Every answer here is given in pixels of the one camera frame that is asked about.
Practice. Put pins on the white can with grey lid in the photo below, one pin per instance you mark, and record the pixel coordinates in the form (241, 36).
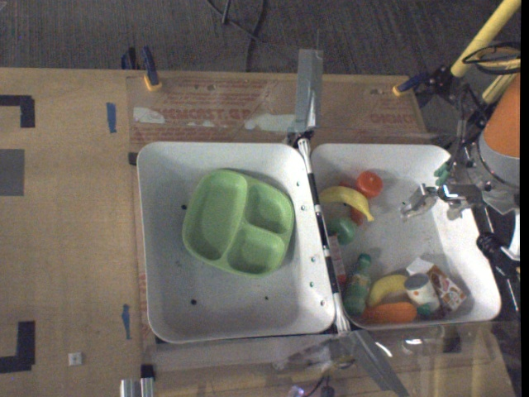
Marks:
(421, 290)

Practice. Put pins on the yellow banana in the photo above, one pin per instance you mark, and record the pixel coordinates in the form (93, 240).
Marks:
(386, 285)
(347, 196)

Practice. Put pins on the red can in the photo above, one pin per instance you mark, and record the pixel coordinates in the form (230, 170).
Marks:
(369, 183)

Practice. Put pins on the black cylinder on white bracket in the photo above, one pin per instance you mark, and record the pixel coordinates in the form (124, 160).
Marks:
(492, 245)

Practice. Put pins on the small green round object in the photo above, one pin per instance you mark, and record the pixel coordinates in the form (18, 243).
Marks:
(424, 310)

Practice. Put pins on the white patterned carton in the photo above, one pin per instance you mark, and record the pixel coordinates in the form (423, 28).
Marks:
(448, 290)

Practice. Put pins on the white plastic tray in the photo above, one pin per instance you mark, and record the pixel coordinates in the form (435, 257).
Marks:
(405, 242)
(231, 304)

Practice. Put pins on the green divided plate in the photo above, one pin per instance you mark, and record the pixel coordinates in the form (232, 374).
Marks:
(237, 221)

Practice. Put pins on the green bottle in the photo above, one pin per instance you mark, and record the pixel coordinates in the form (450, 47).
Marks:
(357, 288)

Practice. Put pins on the orange carrot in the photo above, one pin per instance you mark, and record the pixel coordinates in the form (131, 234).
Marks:
(390, 312)

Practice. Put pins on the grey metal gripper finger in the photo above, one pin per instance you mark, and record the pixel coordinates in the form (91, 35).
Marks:
(452, 197)
(418, 202)

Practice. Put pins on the thin black and white rod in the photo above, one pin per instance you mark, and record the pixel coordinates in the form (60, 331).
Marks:
(315, 192)

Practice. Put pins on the small red round object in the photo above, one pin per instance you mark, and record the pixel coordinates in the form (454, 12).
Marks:
(357, 216)

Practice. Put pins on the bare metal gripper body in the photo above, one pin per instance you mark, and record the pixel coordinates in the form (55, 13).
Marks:
(475, 180)

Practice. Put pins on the brown cardboard board, red print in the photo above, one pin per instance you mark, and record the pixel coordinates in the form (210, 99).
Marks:
(215, 97)

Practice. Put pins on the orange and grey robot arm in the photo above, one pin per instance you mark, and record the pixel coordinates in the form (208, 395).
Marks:
(504, 118)

